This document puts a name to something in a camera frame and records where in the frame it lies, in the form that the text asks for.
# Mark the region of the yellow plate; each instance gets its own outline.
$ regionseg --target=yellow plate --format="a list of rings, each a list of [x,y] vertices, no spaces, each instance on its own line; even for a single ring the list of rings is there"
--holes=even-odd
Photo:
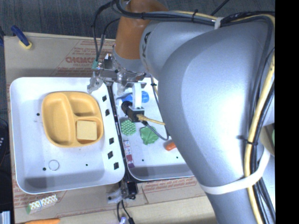
[[[84,92],[50,93],[43,100],[42,116],[47,138],[59,147],[90,145],[99,141],[104,133],[99,104],[91,95]],[[77,125],[78,121],[89,121],[93,124],[84,129],[85,133],[90,132],[90,134],[83,135],[87,139],[77,138],[77,127],[82,128],[82,126]]]

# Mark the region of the cardboard box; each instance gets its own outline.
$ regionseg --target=cardboard box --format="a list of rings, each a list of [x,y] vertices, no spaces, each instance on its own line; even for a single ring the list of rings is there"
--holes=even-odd
[[[25,50],[18,44],[17,37],[5,37],[5,61],[7,77],[8,113],[10,114],[9,86],[19,77],[90,77],[91,65],[95,57],[92,38],[61,35],[25,33],[32,42],[32,49]],[[114,40],[106,39],[101,57],[112,51]],[[30,195],[23,192],[15,177],[14,146],[10,139],[14,212],[16,224],[29,220],[54,217],[71,217],[80,214],[97,213],[116,209],[115,203],[107,203],[106,193],[118,189],[118,184],[74,189],[56,193]],[[144,182],[138,184],[139,193],[134,201],[127,202],[128,207],[163,203],[193,197],[204,197],[194,177]],[[54,206],[28,215],[29,203],[50,195],[57,196]],[[213,210],[207,203],[207,213],[213,216]]]

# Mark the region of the white tray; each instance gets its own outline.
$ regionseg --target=white tray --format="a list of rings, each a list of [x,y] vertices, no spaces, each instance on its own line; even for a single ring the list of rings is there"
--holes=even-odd
[[[16,180],[24,192],[39,194],[85,188],[117,183],[123,178],[125,167],[105,85],[92,93],[99,103],[104,123],[104,135],[99,142],[64,148],[53,145],[45,135],[41,115],[44,97],[55,91],[86,92],[88,84],[89,78],[64,77],[22,77],[12,82]]]
[[[142,82],[147,83],[143,91],[146,91],[149,94],[149,101],[147,103],[142,103],[142,107],[145,109],[145,116],[162,121],[150,85],[150,78],[145,78]],[[129,88],[125,92],[130,93],[132,92],[132,89]],[[113,93],[118,119],[121,123],[128,118],[121,110],[122,102],[117,99],[120,97],[117,95],[117,83],[113,84]],[[162,137],[166,137],[164,126],[152,122],[149,122],[149,124],[155,127]],[[152,181],[194,176],[177,148],[171,151],[165,149],[165,146],[171,142],[171,137],[169,138],[169,141],[164,141],[159,138],[155,143],[145,145],[139,132],[142,127],[144,127],[143,124],[136,123],[137,132],[135,134],[130,136],[122,134],[122,139],[128,140],[129,142],[128,145],[124,145],[124,149],[126,152],[129,172],[135,179],[140,181]]]

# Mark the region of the yellow cable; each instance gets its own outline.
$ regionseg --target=yellow cable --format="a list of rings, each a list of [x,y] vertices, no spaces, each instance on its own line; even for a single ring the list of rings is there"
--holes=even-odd
[[[153,83],[153,84],[155,84],[156,82],[155,82],[155,78],[154,77],[151,77],[150,78],[150,80],[151,80],[151,82]],[[155,93],[158,95],[158,89],[157,89],[157,85],[154,85],[154,89],[155,89]]]
[[[250,173],[250,155],[251,155],[252,145],[249,144],[249,142],[253,142],[253,140],[255,138],[257,124],[259,122],[263,106],[265,104],[265,101],[267,99],[267,96],[268,96],[268,93],[269,93],[269,90],[270,90],[270,87],[271,87],[274,71],[275,71],[275,54],[273,53],[272,60],[271,60],[271,63],[270,63],[270,67],[269,67],[269,71],[268,71],[267,77],[265,79],[265,82],[263,84],[262,92],[261,92],[260,98],[257,102],[256,111],[254,113],[252,123],[251,123],[250,129],[249,129],[248,143],[247,143],[246,148],[245,148],[245,156],[244,156],[244,174],[245,174],[245,177],[247,177],[251,174]],[[260,212],[258,210],[258,206],[256,204],[256,198],[254,196],[253,187],[247,188],[247,192],[248,192],[248,195],[249,195],[250,204],[251,204],[254,216],[256,218],[256,222],[258,224],[262,224],[263,220],[261,218]]]
[[[186,11],[173,11],[175,13],[183,13],[183,14],[189,14],[189,15],[195,15],[198,17],[204,17],[204,18],[208,18],[208,19],[212,19],[212,20],[216,20],[218,17],[214,17],[214,16],[210,16],[210,15],[206,15],[203,13],[194,13],[194,12],[186,12]]]
[[[269,17],[270,20],[271,20],[271,22],[273,23],[273,26],[274,26],[274,29],[275,29],[275,17],[272,16],[272,15],[269,15],[269,14],[253,15],[253,16],[250,16],[250,17],[239,18],[239,19],[233,20],[233,21],[231,21],[231,22],[242,21],[242,20],[245,20],[245,19],[248,19],[248,18],[258,17],[258,16],[266,16],[266,17]]]
[[[150,121],[150,122],[153,122],[153,123],[156,123],[156,124],[159,124],[159,125],[165,125],[164,122],[160,122],[160,121],[157,121],[157,120],[154,120],[154,119],[150,119],[150,118],[144,116],[143,114],[137,114],[136,116],[138,117],[139,120]]]

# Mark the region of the black square hole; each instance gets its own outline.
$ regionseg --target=black square hole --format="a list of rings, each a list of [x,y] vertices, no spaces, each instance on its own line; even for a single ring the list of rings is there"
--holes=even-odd
[[[116,162],[116,163],[114,164],[114,170],[118,169],[119,167],[120,167],[119,164]]]
[[[113,157],[113,152],[111,151],[108,153],[108,159],[111,159],[112,157]]]

